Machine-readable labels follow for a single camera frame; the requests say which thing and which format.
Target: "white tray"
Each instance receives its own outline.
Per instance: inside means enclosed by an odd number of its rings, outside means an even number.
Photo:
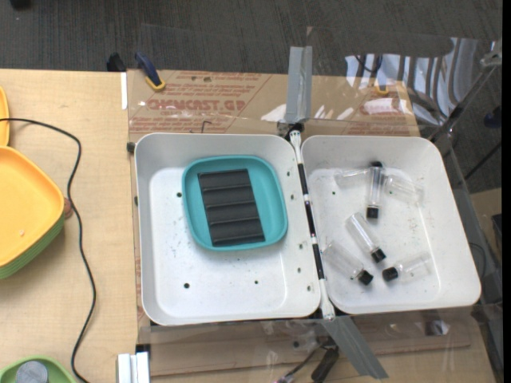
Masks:
[[[336,274],[325,265],[331,301],[348,314],[469,306],[481,293],[465,231],[438,149],[417,137],[313,136],[303,142],[303,163],[312,200],[319,245],[336,240],[366,265],[374,276],[369,286]],[[365,215],[365,183],[340,187],[334,174],[363,168],[379,160],[395,173],[425,189],[420,206],[382,197],[376,223],[370,222],[387,258],[373,262],[345,227],[346,219]],[[431,272],[413,282],[385,282],[382,270],[394,260],[426,250]]]
[[[198,245],[184,213],[181,177],[200,158],[252,155],[278,176],[286,235],[269,247],[210,251]],[[271,135],[153,133],[135,148],[141,241],[141,297],[160,325],[300,318],[319,305],[307,216],[295,154]]]

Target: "black slotted insert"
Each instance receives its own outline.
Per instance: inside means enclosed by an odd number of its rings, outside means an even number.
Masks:
[[[247,169],[198,173],[214,247],[265,240]]]

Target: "dark floor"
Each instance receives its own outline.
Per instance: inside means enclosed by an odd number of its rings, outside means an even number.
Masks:
[[[0,0],[0,67],[106,71],[113,52],[135,66],[148,24],[284,47],[299,42],[307,26],[497,40],[502,7],[503,0],[32,0],[30,8],[14,10]],[[472,193],[501,187],[500,149],[471,173],[501,141],[500,128],[483,124],[500,103],[497,71],[455,128]]]

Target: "wooden table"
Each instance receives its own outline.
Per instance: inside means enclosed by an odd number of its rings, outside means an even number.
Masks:
[[[83,245],[97,285],[97,306],[76,366],[90,382],[114,382],[117,355],[134,353],[137,343],[128,118],[121,109],[120,74],[0,69],[0,85],[12,117],[54,124],[82,142],[72,197],[83,220]],[[72,140],[42,127],[12,122],[10,146],[38,164],[65,192],[77,152]],[[0,280],[0,369],[22,357],[44,354],[70,371],[71,353],[90,304],[91,288],[78,247],[77,220],[72,216],[33,262]],[[378,359],[392,382],[493,382],[481,333],[470,317],[466,331],[468,346],[385,354]],[[156,352],[154,361],[158,356],[161,361],[161,353]],[[309,382],[316,365],[317,360],[296,381]],[[267,382],[292,367],[273,365],[153,380]],[[346,359],[330,377],[332,381],[348,377],[352,377],[349,381],[374,381],[357,377]]]

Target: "blue and yellow clamp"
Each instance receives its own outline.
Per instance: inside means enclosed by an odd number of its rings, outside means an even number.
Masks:
[[[141,51],[137,51],[135,53],[135,59],[137,63],[145,72],[145,80],[149,84],[149,86],[155,91],[161,91],[165,88],[165,82],[160,78],[158,72],[156,71],[156,67],[153,65],[151,60],[142,53]]]

